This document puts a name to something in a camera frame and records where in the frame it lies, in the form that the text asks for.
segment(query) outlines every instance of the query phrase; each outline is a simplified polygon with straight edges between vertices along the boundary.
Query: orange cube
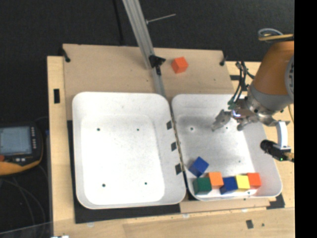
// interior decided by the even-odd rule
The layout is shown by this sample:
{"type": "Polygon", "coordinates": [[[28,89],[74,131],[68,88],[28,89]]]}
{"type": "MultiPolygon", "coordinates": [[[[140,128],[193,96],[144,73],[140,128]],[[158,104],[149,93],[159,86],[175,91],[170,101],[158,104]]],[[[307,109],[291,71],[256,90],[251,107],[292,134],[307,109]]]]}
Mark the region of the orange cube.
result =
{"type": "Polygon", "coordinates": [[[249,178],[249,184],[251,189],[257,189],[261,187],[262,182],[259,173],[247,173],[249,178]]]}
{"type": "Polygon", "coordinates": [[[209,172],[208,176],[213,189],[220,188],[224,185],[221,172],[209,172]]]}
{"type": "Polygon", "coordinates": [[[188,67],[188,63],[186,62],[184,57],[175,58],[172,62],[172,68],[175,73],[184,72],[188,67]]]}

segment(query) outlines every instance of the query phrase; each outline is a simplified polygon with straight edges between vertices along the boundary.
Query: wooden table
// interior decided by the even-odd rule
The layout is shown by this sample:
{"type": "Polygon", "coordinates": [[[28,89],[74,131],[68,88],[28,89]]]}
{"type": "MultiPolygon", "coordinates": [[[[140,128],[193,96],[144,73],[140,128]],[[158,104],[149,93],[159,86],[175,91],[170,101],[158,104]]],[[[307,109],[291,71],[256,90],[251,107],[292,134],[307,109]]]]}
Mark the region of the wooden table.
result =
{"type": "MultiPolygon", "coordinates": [[[[166,216],[130,218],[76,224],[71,182],[68,131],[71,100],[80,91],[155,92],[151,73],[143,65],[137,47],[64,45],[71,62],[63,57],[48,57],[48,91],[50,111],[51,178],[53,230],[55,236],[72,237],[294,237],[295,199],[294,164],[277,162],[283,183],[285,208],[270,209],[276,198],[248,200],[190,201],[180,203],[181,213],[166,216]],[[59,100],[54,94],[59,93],[59,100]],[[254,228],[249,229],[246,221],[254,228]]],[[[222,51],[155,49],[166,58],[162,79],[170,101],[180,93],[232,94],[238,75],[235,62],[220,66],[222,51]],[[186,72],[175,74],[173,58],[184,56],[189,63],[186,72]]],[[[247,62],[251,74],[259,63],[247,62]]],[[[290,120],[285,110],[276,119],[290,120]]],[[[289,145],[294,148],[294,125],[288,125],[289,145]]],[[[277,141],[276,129],[265,127],[269,140],[277,141]]]]}

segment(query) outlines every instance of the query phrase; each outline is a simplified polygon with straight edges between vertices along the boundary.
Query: green block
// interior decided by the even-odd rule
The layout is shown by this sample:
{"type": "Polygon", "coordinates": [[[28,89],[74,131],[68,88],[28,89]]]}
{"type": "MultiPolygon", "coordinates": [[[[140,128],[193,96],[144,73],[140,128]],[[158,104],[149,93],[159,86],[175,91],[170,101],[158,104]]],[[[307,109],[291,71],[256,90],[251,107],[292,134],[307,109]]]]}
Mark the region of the green block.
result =
{"type": "Polygon", "coordinates": [[[199,177],[193,181],[195,195],[207,195],[211,192],[211,182],[209,177],[199,177]]]}

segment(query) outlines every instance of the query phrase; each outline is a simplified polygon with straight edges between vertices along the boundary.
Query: wooden cube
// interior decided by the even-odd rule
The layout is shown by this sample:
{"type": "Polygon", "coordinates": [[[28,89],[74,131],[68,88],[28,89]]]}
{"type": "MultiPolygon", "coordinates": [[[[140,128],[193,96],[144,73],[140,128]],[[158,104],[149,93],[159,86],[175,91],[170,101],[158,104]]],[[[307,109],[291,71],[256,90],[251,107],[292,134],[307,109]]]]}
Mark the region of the wooden cube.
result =
{"type": "Polygon", "coordinates": [[[218,189],[223,186],[223,179],[221,172],[209,172],[208,177],[210,179],[211,187],[213,189],[218,189]]]}
{"type": "Polygon", "coordinates": [[[247,173],[247,176],[249,178],[249,184],[251,189],[257,189],[261,187],[261,177],[259,173],[247,173]]]}
{"type": "Polygon", "coordinates": [[[203,158],[198,157],[188,170],[195,176],[200,177],[206,171],[208,166],[208,162],[206,162],[203,158]]]}
{"type": "Polygon", "coordinates": [[[236,181],[239,191],[247,191],[250,189],[249,177],[243,175],[237,175],[236,181]]]}
{"type": "Polygon", "coordinates": [[[172,68],[175,73],[184,72],[188,67],[188,63],[184,57],[175,58],[172,62],[172,68]]]}
{"type": "Polygon", "coordinates": [[[207,195],[212,190],[209,177],[196,178],[193,187],[195,195],[207,195]]]}
{"type": "Polygon", "coordinates": [[[220,188],[221,195],[233,193],[238,190],[238,185],[235,177],[223,178],[223,186],[220,188]]]}

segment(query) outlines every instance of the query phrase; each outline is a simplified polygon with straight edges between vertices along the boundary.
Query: black floor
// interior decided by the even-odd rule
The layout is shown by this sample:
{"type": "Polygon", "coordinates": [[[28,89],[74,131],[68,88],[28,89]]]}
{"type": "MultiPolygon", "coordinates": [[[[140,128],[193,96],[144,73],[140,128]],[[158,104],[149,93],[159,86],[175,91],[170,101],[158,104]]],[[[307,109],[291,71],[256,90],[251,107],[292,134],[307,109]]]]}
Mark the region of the black floor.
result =
{"type": "MultiPolygon", "coordinates": [[[[149,24],[155,47],[223,50],[228,60],[260,61],[269,44],[257,40],[258,30],[294,33],[295,0],[140,3],[147,20],[176,13],[149,24]]],[[[59,55],[63,43],[136,46],[121,0],[0,0],[0,123],[36,120],[46,135],[46,57],[59,55]]],[[[8,178],[38,200],[27,197],[32,211],[17,186],[0,183],[0,232],[50,221],[46,172],[44,157],[41,167],[8,178]]]]}

